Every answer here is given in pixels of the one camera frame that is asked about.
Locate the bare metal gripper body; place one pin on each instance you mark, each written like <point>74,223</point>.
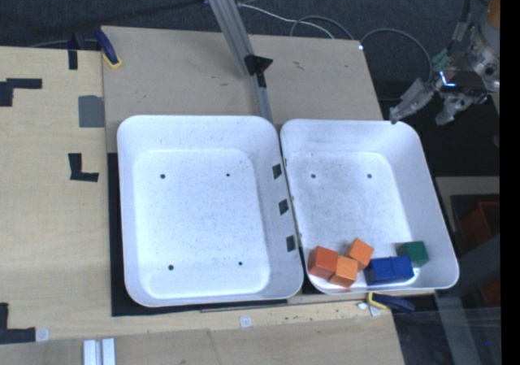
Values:
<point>489,72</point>

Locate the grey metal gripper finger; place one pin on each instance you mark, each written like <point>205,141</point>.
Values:
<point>451,108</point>
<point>413,98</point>

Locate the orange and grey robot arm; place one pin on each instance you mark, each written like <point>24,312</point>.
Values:
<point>492,30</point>

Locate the white plastic tray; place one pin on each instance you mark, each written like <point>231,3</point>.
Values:
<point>345,201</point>
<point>195,213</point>

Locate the green cube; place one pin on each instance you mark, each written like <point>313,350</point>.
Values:
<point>417,251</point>

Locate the orange cube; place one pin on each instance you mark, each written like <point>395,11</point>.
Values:
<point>345,270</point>
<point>360,251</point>

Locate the blue cube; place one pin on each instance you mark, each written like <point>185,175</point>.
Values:
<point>381,272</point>
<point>402,266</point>

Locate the red-orange cube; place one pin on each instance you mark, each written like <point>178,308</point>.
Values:
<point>322,261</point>

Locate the brown flat board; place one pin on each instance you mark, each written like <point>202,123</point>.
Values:
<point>183,70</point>

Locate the black cylinder on white bracket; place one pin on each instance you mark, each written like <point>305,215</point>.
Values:
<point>467,83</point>

